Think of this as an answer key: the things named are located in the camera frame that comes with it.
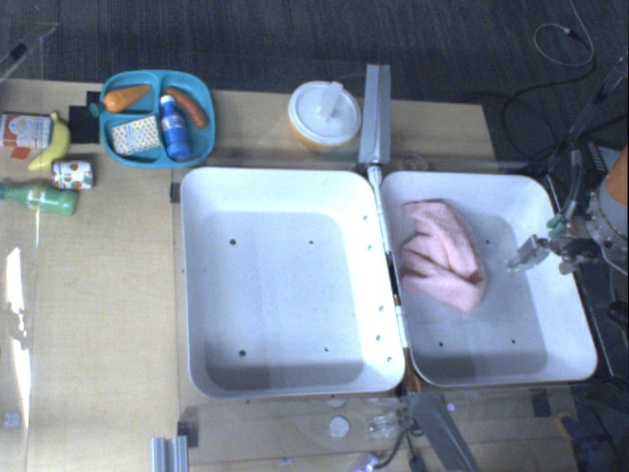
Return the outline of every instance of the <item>toy hot dog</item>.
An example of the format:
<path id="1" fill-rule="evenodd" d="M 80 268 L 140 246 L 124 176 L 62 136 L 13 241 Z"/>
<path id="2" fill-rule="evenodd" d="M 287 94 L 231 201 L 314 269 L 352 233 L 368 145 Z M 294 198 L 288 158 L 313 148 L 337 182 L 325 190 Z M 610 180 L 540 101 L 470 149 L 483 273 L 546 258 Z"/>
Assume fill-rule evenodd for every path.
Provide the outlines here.
<path id="1" fill-rule="evenodd" d="M 176 88 L 167 88 L 164 94 L 170 94 L 175 98 L 177 106 L 188 114 L 197 128 L 202 129 L 207 126 L 207 117 L 205 117 L 203 110 L 187 94 Z"/>

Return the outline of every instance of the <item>pink cloth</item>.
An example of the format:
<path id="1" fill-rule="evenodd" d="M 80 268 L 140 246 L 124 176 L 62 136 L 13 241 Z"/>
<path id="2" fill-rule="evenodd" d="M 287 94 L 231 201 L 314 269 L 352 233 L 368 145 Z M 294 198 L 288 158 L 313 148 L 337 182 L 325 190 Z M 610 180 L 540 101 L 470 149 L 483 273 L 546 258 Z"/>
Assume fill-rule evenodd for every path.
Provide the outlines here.
<path id="1" fill-rule="evenodd" d="M 417 225 L 417 235 L 402 247 L 402 288 L 463 311 L 478 307 L 486 273 L 463 215 L 439 201 L 406 203 L 402 211 Z"/>

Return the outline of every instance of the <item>white cup with lid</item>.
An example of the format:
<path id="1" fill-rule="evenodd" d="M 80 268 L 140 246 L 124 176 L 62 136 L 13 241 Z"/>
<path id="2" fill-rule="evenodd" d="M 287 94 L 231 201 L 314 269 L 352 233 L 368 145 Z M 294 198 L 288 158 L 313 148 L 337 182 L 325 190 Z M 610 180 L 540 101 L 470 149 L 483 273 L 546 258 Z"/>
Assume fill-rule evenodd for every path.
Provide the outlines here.
<path id="1" fill-rule="evenodd" d="M 361 128 L 358 102 L 336 82 L 299 86 L 288 103 L 288 116 L 295 138 L 319 152 L 346 145 Z"/>

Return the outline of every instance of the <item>toy banana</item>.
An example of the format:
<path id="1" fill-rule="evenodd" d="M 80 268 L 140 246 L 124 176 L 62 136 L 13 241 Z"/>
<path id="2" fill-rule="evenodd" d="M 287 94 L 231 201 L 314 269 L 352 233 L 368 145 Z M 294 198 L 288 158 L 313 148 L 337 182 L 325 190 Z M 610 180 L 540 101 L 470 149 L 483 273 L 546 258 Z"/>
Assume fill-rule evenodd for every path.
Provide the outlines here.
<path id="1" fill-rule="evenodd" d="M 61 159 L 70 149 L 70 128 L 59 119 L 57 112 L 52 112 L 50 119 L 52 119 L 50 145 L 30 162 L 29 171 L 50 171 L 52 161 Z"/>

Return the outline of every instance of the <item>small can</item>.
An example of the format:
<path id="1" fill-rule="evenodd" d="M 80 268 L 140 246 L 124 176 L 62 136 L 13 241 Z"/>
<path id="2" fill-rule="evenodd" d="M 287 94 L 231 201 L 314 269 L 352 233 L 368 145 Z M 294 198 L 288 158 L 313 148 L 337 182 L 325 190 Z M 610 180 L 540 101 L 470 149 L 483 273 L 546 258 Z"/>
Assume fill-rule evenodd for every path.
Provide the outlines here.
<path id="1" fill-rule="evenodd" d="M 91 189 L 94 177 L 87 161 L 68 160 L 52 163 L 52 185 L 57 189 Z"/>

